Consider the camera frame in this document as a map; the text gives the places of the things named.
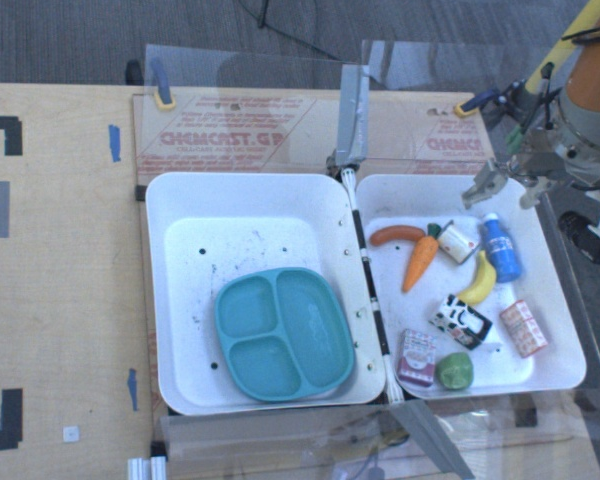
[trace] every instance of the floor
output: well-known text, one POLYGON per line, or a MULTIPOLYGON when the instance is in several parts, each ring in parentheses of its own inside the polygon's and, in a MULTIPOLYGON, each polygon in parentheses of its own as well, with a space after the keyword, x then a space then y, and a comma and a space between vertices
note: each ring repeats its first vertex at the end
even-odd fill
MULTIPOLYGON (((433 67, 414 60, 392 88, 481 92, 528 76, 587 1, 269 0, 259 23, 263 0, 0 0, 0 82, 122 85, 148 45, 357 62, 376 40, 436 52, 433 67)), ((238 68, 222 83, 251 83, 255 70, 245 81, 238 68)), ((600 459, 600 266, 552 229, 574 208, 600 217, 598 202, 568 188, 538 211, 589 359, 582 407, 600 459)))

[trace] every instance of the yellow bar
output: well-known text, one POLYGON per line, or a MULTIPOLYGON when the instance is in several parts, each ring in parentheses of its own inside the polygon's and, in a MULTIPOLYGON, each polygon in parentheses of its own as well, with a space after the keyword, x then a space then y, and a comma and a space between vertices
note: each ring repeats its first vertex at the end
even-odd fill
MULTIPOLYGON (((577 16, 575 20, 569 25, 569 28, 564 31, 563 36, 569 34, 575 34, 576 32, 580 32, 581 30, 586 30, 595 26, 596 22, 600 18, 600 0, 589 0, 587 5, 584 6, 580 14, 577 16)), ((543 66, 548 62, 552 62, 554 64, 554 71, 560 68, 562 64, 569 58, 569 56, 575 50, 576 45, 571 41, 562 41, 558 40, 558 42, 554 45, 553 49, 547 54, 544 60, 540 63, 540 65, 536 68, 533 74, 529 77, 527 82, 525 83, 525 89, 527 92, 531 94, 535 94, 537 92, 538 83, 540 82, 542 75, 540 71, 543 66)))

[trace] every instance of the blue plate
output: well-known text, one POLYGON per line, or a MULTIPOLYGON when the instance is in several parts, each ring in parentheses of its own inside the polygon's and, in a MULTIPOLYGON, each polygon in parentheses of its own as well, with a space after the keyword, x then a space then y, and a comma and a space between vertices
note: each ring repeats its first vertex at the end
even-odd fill
POLYGON ((305 268, 266 270, 225 285, 216 330, 242 391, 280 402, 341 384, 354 363, 347 320, 329 283, 305 268))

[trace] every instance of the yellow banana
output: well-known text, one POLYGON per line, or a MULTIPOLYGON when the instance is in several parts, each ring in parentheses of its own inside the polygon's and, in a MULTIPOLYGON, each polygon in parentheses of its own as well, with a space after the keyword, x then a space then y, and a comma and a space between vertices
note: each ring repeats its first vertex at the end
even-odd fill
POLYGON ((487 254, 483 250, 478 251, 476 277, 473 280, 473 283, 462 290, 457 297, 461 301, 469 304, 469 306, 475 306, 487 298, 487 295, 491 293, 495 284, 496 269, 489 263, 487 254))

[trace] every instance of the wooden table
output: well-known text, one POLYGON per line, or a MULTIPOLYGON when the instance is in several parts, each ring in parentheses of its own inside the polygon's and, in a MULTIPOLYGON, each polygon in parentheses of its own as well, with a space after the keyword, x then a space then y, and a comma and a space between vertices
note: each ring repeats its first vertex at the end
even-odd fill
MULTIPOLYGON (((5 155, 0 130, 0 186, 8 187, 0 414, 3 390, 23 395, 22 439, 0 450, 0 478, 124 478, 128 459, 149 457, 154 424, 132 111, 141 93, 0 84, 0 116, 17 116, 23 127, 22 155, 5 155), (120 132, 120 161, 110 125, 120 132), (72 427, 79 439, 65 442, 72 427)), ((461 451, 479 478, 499 471, 531 478, 539 469, 547 479, 599 478, 579 411, 565 407, 575 429, 569 439, 461 451)))

